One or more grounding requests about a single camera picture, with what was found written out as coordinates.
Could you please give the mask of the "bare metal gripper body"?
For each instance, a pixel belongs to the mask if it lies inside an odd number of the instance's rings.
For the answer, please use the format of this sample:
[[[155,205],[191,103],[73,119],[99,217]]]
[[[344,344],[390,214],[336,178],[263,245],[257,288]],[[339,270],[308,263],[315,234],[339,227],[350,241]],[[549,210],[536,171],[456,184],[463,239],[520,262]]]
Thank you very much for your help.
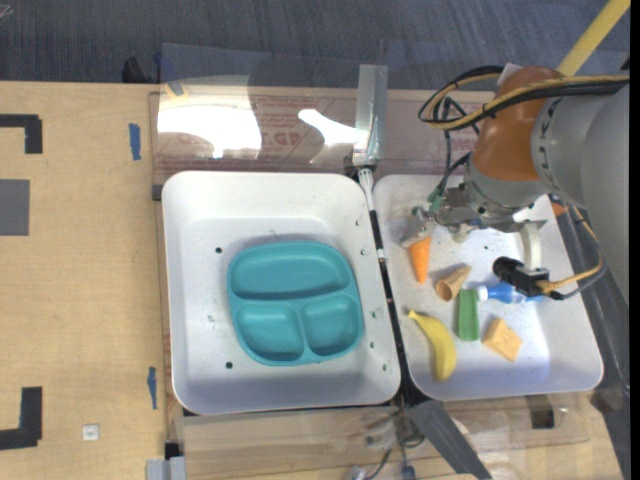
[[[437,190],[431,203],[436,222],[449,228],[486,228],[487,208],[486,199],[468,183]]]

